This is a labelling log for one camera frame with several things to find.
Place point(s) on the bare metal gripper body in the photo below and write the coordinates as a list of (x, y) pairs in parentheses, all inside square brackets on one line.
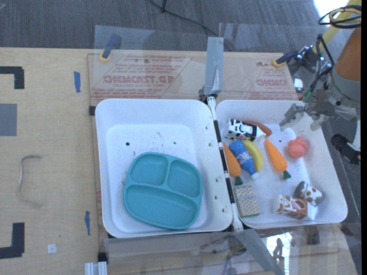
[(322, 105)]

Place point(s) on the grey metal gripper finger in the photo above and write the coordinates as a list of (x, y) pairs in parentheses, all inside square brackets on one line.
[(292, 114), (318, 122)]

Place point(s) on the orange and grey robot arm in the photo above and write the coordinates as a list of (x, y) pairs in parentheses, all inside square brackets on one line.
[(348, 59)]

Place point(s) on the red-brown sausage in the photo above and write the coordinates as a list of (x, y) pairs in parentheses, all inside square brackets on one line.
[(262, 127)]

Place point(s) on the orange pumpkin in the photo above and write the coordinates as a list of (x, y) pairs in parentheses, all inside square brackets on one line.
[(297, 147)]

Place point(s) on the orange carrot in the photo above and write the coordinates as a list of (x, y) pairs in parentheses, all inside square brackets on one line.
[(231, 163), (275, 157)]

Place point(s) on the yellow banana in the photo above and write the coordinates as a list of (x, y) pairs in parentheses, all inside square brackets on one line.
[(257, 155)]

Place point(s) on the black and white cow carton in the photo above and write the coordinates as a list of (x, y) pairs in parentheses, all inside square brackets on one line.
[(239, 128)]

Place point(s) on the blue bottle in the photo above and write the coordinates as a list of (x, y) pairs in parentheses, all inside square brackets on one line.
[(243, 156)]

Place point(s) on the white plastic tray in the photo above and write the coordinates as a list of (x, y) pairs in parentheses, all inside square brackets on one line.
[(321, 188), (160, 116)]

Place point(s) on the strawberry print can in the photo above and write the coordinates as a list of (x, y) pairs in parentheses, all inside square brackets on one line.
[(311, 193)]

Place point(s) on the thin black and white rod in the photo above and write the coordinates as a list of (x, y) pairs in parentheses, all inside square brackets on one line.
[(220, 146)]

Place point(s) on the brown and white carton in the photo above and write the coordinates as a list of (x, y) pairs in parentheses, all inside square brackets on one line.
[(292, 206)]

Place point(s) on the patterned tan packet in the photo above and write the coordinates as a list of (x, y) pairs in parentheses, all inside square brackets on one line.
[(246, 201)]

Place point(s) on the brown cardboard board red print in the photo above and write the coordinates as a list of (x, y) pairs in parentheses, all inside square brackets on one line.
[(172, 76)]

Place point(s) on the teal divided plate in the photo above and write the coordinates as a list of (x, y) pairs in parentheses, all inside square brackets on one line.
[(162, 192)]

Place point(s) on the black cylinder on white bracket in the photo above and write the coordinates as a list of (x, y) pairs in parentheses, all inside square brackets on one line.
[(344, 149)]

